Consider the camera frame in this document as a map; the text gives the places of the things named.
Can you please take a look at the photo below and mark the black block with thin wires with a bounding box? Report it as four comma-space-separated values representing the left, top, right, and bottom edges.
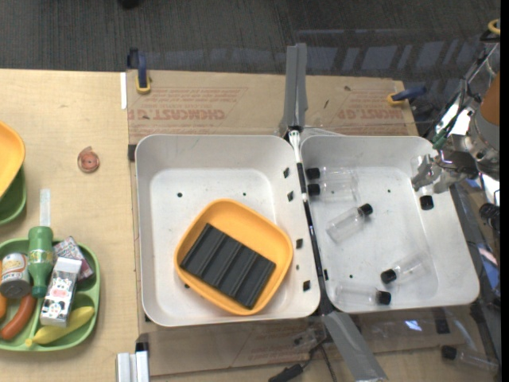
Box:
268, 363, 305, 382

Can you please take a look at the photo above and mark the yellow square plate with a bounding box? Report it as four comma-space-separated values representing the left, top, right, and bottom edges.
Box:
173, 197, 295, 317

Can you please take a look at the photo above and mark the orange toy sausage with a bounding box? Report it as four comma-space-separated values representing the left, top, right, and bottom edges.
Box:
0, 294, 38, 341

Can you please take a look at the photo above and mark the white plastic tray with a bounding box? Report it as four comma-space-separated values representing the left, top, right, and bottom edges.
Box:
134, 133, 322, 329
298, 134, 481, 315

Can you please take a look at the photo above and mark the yellow banana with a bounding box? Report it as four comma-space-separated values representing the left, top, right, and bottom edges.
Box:
31, 305, 97, 346

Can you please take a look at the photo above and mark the green toy bottle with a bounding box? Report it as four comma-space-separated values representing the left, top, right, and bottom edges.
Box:
26, 225, 55, 299

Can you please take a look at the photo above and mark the brown cardboard board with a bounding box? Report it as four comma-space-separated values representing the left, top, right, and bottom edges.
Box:
126, 68, 480, 377

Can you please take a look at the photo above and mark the white cow milk carton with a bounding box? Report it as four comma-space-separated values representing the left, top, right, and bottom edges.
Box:
39, 256, 84, 329

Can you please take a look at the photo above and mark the black ribbed plastic insert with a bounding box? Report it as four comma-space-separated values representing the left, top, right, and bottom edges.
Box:
178, 222, 278, 310

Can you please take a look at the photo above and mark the pink round biscuit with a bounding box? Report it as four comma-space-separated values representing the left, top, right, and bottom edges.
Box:
76, 146, 101, 173

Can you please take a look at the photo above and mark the pink patterned packet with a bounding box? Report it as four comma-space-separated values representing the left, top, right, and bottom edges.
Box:
52, 235, 95, 283

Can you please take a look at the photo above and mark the small toy can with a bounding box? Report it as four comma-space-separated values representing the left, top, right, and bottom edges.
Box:
0, 251, 33, 299

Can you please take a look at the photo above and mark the green divided plate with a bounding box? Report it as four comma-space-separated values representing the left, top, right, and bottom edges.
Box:
0, 237, 101, 353

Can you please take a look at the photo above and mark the clear plastic bottle black cap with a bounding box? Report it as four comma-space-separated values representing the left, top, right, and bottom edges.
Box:
379, 251, 433, 286
441, 345, 499, 374
306, 180, 361, 204
334, 284, 393, 308
410, 154, 435, 212
325, 202, 375, 244
305, 166, 359, 185

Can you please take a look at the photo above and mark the thin black and white rod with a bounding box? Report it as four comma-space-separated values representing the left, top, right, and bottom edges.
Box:
287, 129, 329, 314

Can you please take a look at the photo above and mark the black cylinder on white bracket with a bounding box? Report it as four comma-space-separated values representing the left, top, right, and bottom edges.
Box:
479, 201, 501, 232

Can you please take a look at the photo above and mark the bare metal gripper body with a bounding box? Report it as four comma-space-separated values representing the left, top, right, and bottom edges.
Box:
437, 132, 501, 182

